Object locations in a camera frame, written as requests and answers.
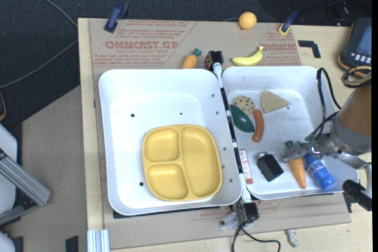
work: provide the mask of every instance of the sausage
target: sausage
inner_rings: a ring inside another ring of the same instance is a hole
[[[262,134],[264,133],[264,119],[262,111],[259,109],[255,109],[252,114],[255,118],[255,132],[252,136],[252,140],[257,143],[260,142]]]

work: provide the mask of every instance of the wooden table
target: wooden table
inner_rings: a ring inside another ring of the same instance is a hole
[[[105,223],[103,217],[102,192],[100,187],[96,112],[93,106],[95,95],[93,88],[92,51],[89,24],[90,19],[79,19],[87,227],[88,230],[99,231],[105,228]],[[207,26],[212,27],[213,25],[208,22]],[[293,25],[291,27],[302,65],[313,66],[315,68],[324,67],[327,70],[333,84],[335,97],[339,104],[344,104],[350,95],[351,90],[345,88],[340,81],[344,71],[337,65],[335,55],[342,49],[349,30],[350,29],[347,27],[299,25]],[[315,59],[312,49],[300,47],[298,45],[298,40],[314,41],[320,50],[321,58]],[[371,154],[363,155],[361,158],[367,162],[371,162]],[[361,183],[365,184],[366,177],[363,173],[360,173],[360,178]],[[372,251],[372,212],[364,210],[357,204],[352,204],[351,209],[350,223],[327,225],[327,217],[324,217],[325,226],[298,229],[295,238],[298,241],[299,246],[296,248],[296,251]],[[262,240],[279,240],[282,244],[282,251],[287,251],[291,248],[284,231],[254,235]],[[232,238],[227,236],[206,240],[123,248],[117,251],[230,251],[231,242]],[[240,235],[235,249],[236,251],[250,251],[253,249],[256,249],[256,251],[275,251],[277,246],[275,243],[262,244],[255,241],[251,242],[251,240],[245,235]]]

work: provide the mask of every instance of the bread slice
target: bread slice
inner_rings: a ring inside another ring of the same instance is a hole
[[[273,94],[271,91],[264,90],[261,94],[261,108],[264,113],[271,112],[272,110],[280,109],[286,107],[290,102],[285,99]]]

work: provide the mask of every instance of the toy carrot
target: toy carrot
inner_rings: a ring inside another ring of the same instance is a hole
[[[260,142],[262,134],[264,133],[264,119],[262,117],[262,111],[255,109],[252,113],[255,118],[255,133],[252,136],[254,142]]]
[[[181,68],[195,68],[198,63],[197,57],[201,54],[202,52],[198,48],[195,48],[192,54],[186,56]]]
[[[303,158],[298,158],[289,161],[291,171],[293,172],[296,180],[302,189],[306,189],[306,176],[305,166],[303,164]]]

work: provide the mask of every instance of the banana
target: banana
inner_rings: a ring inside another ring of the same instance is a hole
[[[255,66],[263,58],[262,50],[263,47],[259,46],[258,50],[250,57],[235,57],[232,58],[232,63],[236,66]]]

